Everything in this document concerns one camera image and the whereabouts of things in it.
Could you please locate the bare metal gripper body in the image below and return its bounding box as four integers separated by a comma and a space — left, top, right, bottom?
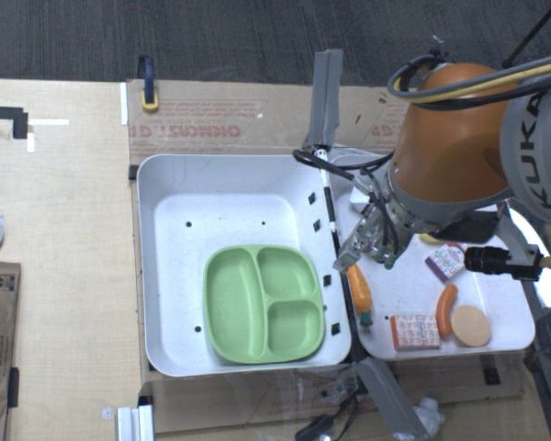
348, 196, 424, 261

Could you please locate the orange carrot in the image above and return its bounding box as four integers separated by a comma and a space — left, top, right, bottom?
347, 263, 375, 328

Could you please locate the white plastic tray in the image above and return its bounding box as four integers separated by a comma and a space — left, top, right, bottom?
136, 153, 353, 379
326, 147, 537, 362

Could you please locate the purple and white packet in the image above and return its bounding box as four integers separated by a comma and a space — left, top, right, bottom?
424, 242, 467, 284

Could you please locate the orange and white carton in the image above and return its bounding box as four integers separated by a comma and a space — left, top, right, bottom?
389, 313, 442, 352

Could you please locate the orange sausage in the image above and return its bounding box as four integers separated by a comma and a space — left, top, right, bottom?
435, 284, 459, 340

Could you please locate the green divided plate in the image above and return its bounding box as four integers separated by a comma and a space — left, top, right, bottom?
203, 244, 326, 365

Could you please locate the round tan biscuit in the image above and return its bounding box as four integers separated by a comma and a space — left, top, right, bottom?
450, 304, 492, 348

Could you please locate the brown cardboard board red print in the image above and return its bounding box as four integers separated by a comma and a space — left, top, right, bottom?
126, 79, 534, 435

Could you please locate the crumpled white tissue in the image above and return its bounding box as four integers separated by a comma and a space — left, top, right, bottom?
412, 396, 446, 436

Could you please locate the black cylinder on white bracket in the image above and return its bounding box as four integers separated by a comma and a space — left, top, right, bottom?
463, 202, 545, 282

